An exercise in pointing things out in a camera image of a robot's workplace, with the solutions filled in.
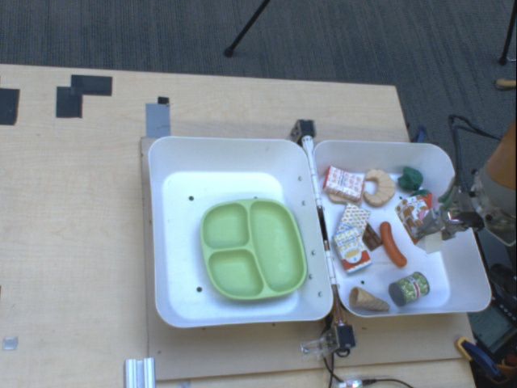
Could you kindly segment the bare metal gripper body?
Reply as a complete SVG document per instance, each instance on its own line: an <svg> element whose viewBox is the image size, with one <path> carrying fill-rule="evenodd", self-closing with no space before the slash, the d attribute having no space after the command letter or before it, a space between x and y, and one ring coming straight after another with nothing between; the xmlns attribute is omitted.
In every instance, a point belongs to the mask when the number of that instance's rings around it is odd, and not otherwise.
<svg viewBox="0 0 517 388"><path fill-rule="evenodd" d="M458 187L452 189L447 205L447 219L460 219L463 231L482 230L485 227L483 217L476 211L470 192L464 192Z"/></svg>

